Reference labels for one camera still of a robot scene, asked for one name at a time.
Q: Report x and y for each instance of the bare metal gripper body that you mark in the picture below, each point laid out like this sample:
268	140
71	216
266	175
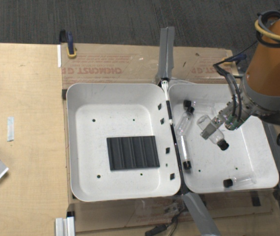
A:
239	112

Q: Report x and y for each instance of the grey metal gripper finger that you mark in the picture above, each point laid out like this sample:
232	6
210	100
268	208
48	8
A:
209	131

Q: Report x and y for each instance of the clear bottle with black cap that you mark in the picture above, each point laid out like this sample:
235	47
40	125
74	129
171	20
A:
228	183
183	124
216	137
186	165
187	103

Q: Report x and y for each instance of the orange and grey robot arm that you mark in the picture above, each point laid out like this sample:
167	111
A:
270	67

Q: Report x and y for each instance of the white plastic tray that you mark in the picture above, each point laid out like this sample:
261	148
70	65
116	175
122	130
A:
120	99
228	166

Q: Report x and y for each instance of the thin black and white rod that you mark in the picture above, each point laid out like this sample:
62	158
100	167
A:
170	114

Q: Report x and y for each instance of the black ribbed rectangular mat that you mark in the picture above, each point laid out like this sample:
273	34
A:
132	153

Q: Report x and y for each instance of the brown cardboard board, red print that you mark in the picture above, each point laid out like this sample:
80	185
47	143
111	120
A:
110	67

